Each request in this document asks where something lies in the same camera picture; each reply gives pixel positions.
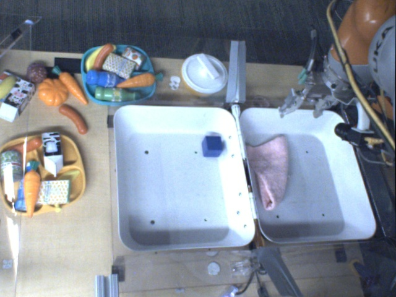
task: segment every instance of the pink towel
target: pink towel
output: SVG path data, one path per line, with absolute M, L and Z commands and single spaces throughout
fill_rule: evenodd
M 288 149 L 285 136 L 257 147 L 247 146 L 247 159 L 259 183 L 262 205 L 274 209 L 286 192 L 288 175 Z

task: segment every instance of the orange pumpkin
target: orange pumpkin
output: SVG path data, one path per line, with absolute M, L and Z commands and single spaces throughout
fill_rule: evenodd
M 59 79 L 46 78 L 38 85 L 38 98 L 47 106 L 60 106 L 69 96 L 69 91 Z

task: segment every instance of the orange tray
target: orange tray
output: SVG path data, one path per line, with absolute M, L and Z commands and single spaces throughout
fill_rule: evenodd
M 35 136 L 28 136 L 27 140 L 31 140 L 35 137 L 41 137 L 41 134 Z M 7 150 L 9 147 L 13 145 L 17 145 L 22 143 L 25 140 L 25 137 L 21 137 L 19 139 L 11 140 L 8 143 L 4 144 L 0 148 L 0 153 Z M 70 195 L 69 195 L 69 203 L 60 205 L 60 207 L 67 207 L 68 205 L 73 204 L 75 201 L 79 200 L 84 191 L 85 191 L 85 170 L 84 164 L 82 163 L 81 155 L 79 149 L 77 148 L 76 144 L 70 139 L 68 136 L 61 134 L 61 144 L 62 144 L 62 152 L 63 152 L 63 164 L 64 166 L 58 173 L 58 176 L 62 175 L 63 173 L 68 172 L 69 170 L 79 170 L 80 175 L 76 177 L 71 182 L 70 188 Z M 39 147 L 38 149 L 28 152 L 26 155 L 26 162 L 35 160 L 40 162 L 38 167 L 38 172 L 41 176 L 42 181 L 49 181 L 55 180 L 56 178 L 52 175 L 49 171 L 44 168 L 44 160 L 43 160 L 43 147 Z M 0 192 L 1 192 L 1 199 L 4 202 L 5 207 L 10 210 L 14 211 L 12 202 L 9 202 L 6 198 L 6 195 L 3 190 L 2 184 L 0 184 Z M 36 205 L 35 208 L 35 215 L 39 213 L 46 213 L 46 212 L 54 212 L 57 208 L 53 205 Z M 16 213 L 21 215 L 27 215 L 26 212 L 15 210 Z

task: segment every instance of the teal basket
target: teal basket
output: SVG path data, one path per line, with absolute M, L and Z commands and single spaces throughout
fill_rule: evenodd
M 136 103 L 141 103 L 141 102 L 149 99 L 154 94 L 155 88 L 157 86 L 156 82 L 154 82 L 154 84 L 149 87 L 134 88 L 134 92 L 138 91 L 140 93 L 140 99 L 138 99 L 138 100 L 111 102 L 111 101 L 103 101 L 103 100 L 96 99 L 95 98 L 96 86 L 95 85 L 87 85 L 87 72 L 85 71 L 85 60 L 88 58 L 88 56 L 90 56 L 99 47 L 101 47 L 101 46 L 96 46 L 96 47 L 90 48 L 88 51 L 86 51 L 84 53 L 84 55 L 82 56 L 82 59 L 81 59 L 82 83 L 84 86 L 85 93 L 87 94 L 88 98 L 91 101 L 98 103 L 99 105 L 124 106 L 124 105 L 133 105 Z M 138 52 L 142 53 L 144 56 L 146 56 L 146 60 L 143 64 L 143 66 L 140 68 L 139 71 L 133 72 L 131 77 L 139 75 L 139 74 L 143 74 L 144 72 L 151 72 L 154 74 L 153 64 L 151 63 L 150 58 L 148 57 L 148 55 L 146 54 L 146 52 L 144 50 L 142 50 L 136 46 L 132 46 L 132 45 L 116 45 L 116 49 L 114 50 L 114 53 L 121 55 L 127 47 L 132 47 L 135 50 L 137 50 Z

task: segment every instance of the blue block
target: blue block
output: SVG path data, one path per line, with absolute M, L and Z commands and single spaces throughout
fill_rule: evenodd
M 205 136 L 202 141 L 204 157 L 218 157 L 223 151 L 222 138 L 220 136 Z

